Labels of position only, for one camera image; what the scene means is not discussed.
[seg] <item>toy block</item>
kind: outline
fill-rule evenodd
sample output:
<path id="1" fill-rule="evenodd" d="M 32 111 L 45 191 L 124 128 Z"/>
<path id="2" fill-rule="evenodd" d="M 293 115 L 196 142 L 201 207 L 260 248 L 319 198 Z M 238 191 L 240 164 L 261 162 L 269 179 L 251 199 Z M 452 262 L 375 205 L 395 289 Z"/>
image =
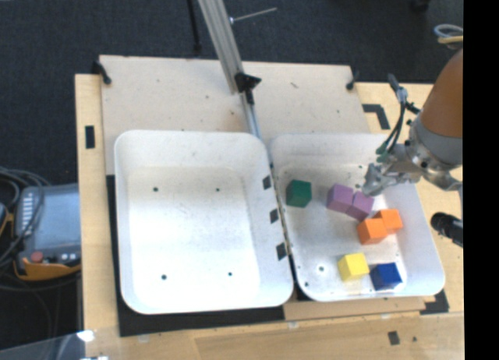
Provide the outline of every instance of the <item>toy block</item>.
<path id="1" fill-rule="evenodd" d="M 388 234 L 394 234 L 402 227 L 402 219 L 400 218 L 400 213 L 396 209 L 382 209 L 378 210 L 374 217 L 379 217 L 383 220 L 384 226 L 386 227 Z"/>
<path id="2" fill-rule="evenodd" d="M 388 235 L 384 222 L 380 218 L 365 219 L 357 225 L 357 233 L 362 245 L 377 244 Z"/>
<path id="3" fill-rule="evenodd" d="M 347 209 L 346 214 L 354 217 L 358 221 L 363 221 L 373 209 L 374 198 L 365 196 L 362 192 L 357 191 L 352 200 L 352 205 Z"/>
<path id="4" fill-rule="evenodd" d="M 395 263 L 378 264 L 370 271 L 374 289 L 393 289 L 402 282 Z"/>
<path id="5" fill-rule="evenodd" d="M 286 188 L 286 205 L 305 207 L 312 199 L 312 184 L 292 180 Z"/>
<path id="6" fill-rule="evenodd" d="M 334 184 L 327 193 L 326 207 L 345 213 L 352 205 L 353 189 L 341 184 Z"/>
<path id="7" fill-rule="evenodd" d="M 369 274 L 366 257 L 363 253 L 350 253 L 338 261 L 338 269 L 343 281 L 359 279 Z"/>

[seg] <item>orange block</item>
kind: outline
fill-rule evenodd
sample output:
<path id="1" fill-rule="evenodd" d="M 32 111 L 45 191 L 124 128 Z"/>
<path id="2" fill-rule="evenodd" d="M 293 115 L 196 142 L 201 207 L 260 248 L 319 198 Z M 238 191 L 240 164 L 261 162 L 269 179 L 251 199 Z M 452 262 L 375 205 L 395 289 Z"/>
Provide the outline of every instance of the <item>orange block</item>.
<path id="1" fill-rule="evenodd" d="M 388 235 L 381 218 L 365 219 L 357 226 L 357 233 L 362 245 L 377 244 Z"/>
<path id="2" fill-rule="evenodd" d="M 394 234 L 404 227 L 402 219 L 400 218 L 400 213 L 396 209 L 378 210 L 374 217 L 383 219 L 384 226 L 386 227 L 388 234 Z"/>

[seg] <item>blue cube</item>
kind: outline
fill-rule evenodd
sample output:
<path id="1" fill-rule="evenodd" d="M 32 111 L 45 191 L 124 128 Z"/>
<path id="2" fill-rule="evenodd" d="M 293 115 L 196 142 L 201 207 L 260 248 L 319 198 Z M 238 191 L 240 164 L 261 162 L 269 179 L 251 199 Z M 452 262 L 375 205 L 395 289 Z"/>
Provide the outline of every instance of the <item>blue cube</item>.
<path id="1" fill-rule="evenodd" d="M 374 289 L 393 289 L 402 282 L 400 273 L 395 263 L 384 263 L 376 265 L 370 271 L 371 281 Z"/>

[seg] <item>white tray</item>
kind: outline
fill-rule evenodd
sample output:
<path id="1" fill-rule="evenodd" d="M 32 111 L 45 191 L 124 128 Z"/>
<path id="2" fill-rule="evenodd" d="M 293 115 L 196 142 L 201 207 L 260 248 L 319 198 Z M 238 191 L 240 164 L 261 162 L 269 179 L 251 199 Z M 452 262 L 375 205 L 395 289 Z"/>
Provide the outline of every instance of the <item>white tray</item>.
<path id="1" fill-rule="evenodd" d="M 405 225 L 376 245 L 361 245 L 356 233 L 359 222 L 326 207 L 327 191 L 334 183 L 360 188 L 367 165 L 375 160 L 375 150 L 385 138 L 372 134 L 290 134 L 271 144 L 297 280 L 311 299 L 332 302 L 426 296 L 435 295 L 444 286 L 441 261 L 413 184 L 390 187 L 375 197 L 372 214 L 396 208 Z M 293 179 L 312 183 L 313 198 L 306 208 L 285 205 L 285 189 Z M 370 266 L 395 262 L 403 282 L 383 291 L 374 290 L 369 275 L 344 282 L 337 262 L 353 252 L 363 252 Z"/>
<path id="2" fill-rule="evenodd" d="M 293 280 L 270 175 L 265 146 L 247 133 L 123 133 L 115 180 L 128 306 L 165 314 L 286 302 Z"/>

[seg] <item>green cube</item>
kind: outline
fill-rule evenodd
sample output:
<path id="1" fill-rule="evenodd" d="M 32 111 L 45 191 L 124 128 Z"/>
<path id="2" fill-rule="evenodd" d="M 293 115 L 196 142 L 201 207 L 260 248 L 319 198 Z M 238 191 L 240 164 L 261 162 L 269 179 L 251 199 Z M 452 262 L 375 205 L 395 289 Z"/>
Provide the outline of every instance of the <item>green cube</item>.
<path id="1" fill-rule="evenodd" d="M 286 188 L 286 205 L 305 207 L 312 199 L 312 184 L 292 180 Z"/>

